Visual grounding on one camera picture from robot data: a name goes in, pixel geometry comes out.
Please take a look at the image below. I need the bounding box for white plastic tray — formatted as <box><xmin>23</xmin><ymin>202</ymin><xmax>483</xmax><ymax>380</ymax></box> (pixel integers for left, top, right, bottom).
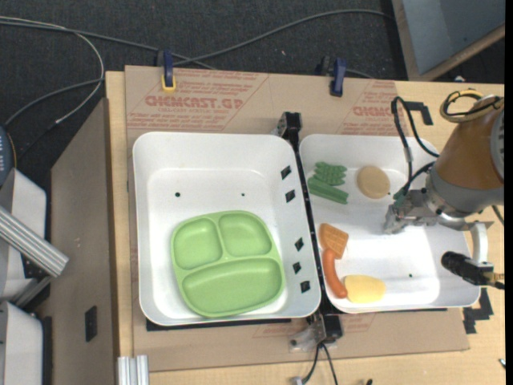
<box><xmin>131</xmin><ymin>131</ymin><xmax>322</xmax><ymax>326</ymax></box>
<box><xmin>298</xmin><ymin>133</ymin><xmax>482</xmax><ymax>314</ymax></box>

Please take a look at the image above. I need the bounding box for brown cardboard board red print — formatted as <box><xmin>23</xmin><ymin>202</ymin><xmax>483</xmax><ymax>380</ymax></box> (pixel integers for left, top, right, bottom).
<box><xmin>123</xmin><ymin>64</ymin><xmax>471</xmax><ymax>363</ymax></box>

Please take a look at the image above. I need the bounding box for yellow potato slice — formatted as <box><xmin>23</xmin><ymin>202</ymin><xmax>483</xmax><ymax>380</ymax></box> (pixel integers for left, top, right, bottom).
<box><xmin>343</xmin><ymin>274</ymin><xmax>388</xmax><ymax>305</ymax></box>

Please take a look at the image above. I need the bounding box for orange waffle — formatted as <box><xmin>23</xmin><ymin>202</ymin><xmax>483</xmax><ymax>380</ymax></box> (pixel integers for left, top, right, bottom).
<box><xmin>318</xmin><ymin>222</ymin><xmax>349</xmax><ymax>261</ymax></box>

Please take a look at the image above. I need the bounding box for green pea pod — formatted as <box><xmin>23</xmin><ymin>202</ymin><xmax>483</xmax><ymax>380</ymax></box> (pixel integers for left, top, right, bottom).
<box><xmin>313</xmin><ymin>161</ymin><xmax>349</xmax><ymax>186</ymax></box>

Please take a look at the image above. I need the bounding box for green bean bundle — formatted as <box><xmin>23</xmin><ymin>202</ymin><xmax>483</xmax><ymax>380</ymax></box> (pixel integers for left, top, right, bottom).
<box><xmin>307</xmin><ymin>176</ymin><xmax>349</xmax><ymax>205</ymax></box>

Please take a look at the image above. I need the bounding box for thin black rod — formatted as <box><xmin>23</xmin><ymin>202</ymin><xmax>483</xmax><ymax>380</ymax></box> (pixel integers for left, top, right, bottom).
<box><xmin>293</xmin><ymin>134</ymin><xmax>329</xmax><ymax>317</ymax></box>

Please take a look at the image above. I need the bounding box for black block with thin wires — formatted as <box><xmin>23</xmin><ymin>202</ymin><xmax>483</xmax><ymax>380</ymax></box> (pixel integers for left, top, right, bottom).
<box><xmin>275</xmin><ymin>111</ymin><xmax>303</xmax><ymax>142</ymax></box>
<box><xmin>306</xmin><ymin>313</ymin><xmax>344</xmax><ymax>344</ymax></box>

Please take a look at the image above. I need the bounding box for black cylinder on white bracket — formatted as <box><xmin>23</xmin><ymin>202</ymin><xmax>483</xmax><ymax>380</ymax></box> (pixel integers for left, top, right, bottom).
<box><xmin>440</xmin><ymin>221</ymin><xmax>498</xmax><ymax>287</ymax></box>

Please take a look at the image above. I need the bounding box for orange sausage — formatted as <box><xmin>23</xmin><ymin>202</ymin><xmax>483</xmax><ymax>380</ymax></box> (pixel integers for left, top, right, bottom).
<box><xmin>322</xmin><ymin>249</ymin><xmax>349</xmax><ymax>299</ymax></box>

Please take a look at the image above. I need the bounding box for beige round biscuit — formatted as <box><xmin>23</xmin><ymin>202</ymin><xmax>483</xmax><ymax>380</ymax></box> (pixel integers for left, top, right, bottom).
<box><xmin>356</xmin><ymin>164</ymin><xmax>391</xmax><ymax>201</ymax></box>

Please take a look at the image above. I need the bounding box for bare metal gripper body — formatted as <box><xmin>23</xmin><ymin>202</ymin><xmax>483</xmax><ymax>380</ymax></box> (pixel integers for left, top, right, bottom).
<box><xmin>394</xmin><ymin>188</ymin><xmax>478</xmax><ymax>233</ymax></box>

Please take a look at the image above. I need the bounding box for green divided plate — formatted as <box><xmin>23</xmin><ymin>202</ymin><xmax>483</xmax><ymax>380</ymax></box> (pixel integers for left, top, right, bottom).
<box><xmin>170</xmin><ymin>209</ymin><xmax>286</xmax><ymax>319</ymax></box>

